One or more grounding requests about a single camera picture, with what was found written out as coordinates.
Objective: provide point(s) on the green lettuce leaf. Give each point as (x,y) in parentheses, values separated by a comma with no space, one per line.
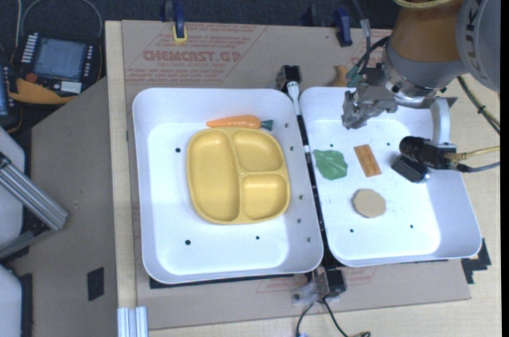
(331,165)

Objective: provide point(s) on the thin black and white rod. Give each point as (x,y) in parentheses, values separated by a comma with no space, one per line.
(308,158)

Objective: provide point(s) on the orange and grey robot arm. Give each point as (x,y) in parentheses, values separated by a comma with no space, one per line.
(431,29)

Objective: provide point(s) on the white plastic tray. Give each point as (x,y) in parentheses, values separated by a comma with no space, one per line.
(222,248)
(397,240)

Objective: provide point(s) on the black cylinder on white bracket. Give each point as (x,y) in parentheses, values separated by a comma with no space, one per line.
(417,148)

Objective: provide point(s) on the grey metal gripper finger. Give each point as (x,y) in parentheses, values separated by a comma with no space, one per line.
(350,111)
(364,116)

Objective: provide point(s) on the yellow divided plate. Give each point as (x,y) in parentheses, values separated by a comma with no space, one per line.
(210,176)

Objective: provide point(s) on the tan round biscuit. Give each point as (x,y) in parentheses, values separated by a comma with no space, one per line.
(368,203)

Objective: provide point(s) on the orange carrot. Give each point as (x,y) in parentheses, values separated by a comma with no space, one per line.
(234,122)

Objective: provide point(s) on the brown cardboard board, red print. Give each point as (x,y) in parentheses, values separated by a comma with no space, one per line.
(238,49)

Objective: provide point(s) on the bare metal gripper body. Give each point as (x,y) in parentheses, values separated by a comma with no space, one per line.
(378,93)

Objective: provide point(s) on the orange rectangular biscuit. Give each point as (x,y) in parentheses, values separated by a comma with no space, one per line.
(367,160)

